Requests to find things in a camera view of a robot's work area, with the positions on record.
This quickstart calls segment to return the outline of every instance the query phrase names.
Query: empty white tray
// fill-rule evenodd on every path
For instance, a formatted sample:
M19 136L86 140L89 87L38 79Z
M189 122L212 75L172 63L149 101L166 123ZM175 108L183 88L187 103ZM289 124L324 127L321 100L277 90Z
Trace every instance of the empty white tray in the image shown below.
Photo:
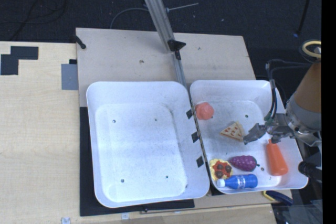
M234 156L252 155L260 165L251 173L258 177L258 186L254 189L234 190L228 187L217 188L222 193L234 194L250 191L299 189L304 188L308 178L298 171L302 161L297 142L288 137L278 143L289 172L283 176L272 176L269 173L266 155L266 144L271 135L266 133L262 138L244 145L243 142L221 136L221 130L235 121L239 121L245 133L256 124L264 124L264 116L271 107L271 89L268 81L261 80L198 80L190 88L194 105L208 102L215 110L209 120L198 120L204 150L208 162L214 158L228 160ZM285 109L277 92L277 113ZM233 167L234 174L249 174Z
M87 102L94 192L102 205L193 199L208 192L202 148L192 136L196 125L181 84L95 82Z

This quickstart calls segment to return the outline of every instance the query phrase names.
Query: pizza slice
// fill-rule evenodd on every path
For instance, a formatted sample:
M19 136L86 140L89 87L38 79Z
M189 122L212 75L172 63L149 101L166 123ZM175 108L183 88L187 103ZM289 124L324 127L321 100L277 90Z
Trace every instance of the pizza slice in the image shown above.
M222 130L220 135L227 136L242 142L244 140L245 132L243 126L238 121L236 121Z

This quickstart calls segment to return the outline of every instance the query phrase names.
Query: black bracket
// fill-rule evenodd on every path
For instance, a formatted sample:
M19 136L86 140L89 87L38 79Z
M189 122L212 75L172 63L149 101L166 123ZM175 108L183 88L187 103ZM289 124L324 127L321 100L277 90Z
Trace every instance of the black bracket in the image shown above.
M177 58L177 60L181 59L180 49L182 49L185 45L186 43L181 41L177 41L174 39L168 40L168 46L170 48L170 51L175 52L175 57Z

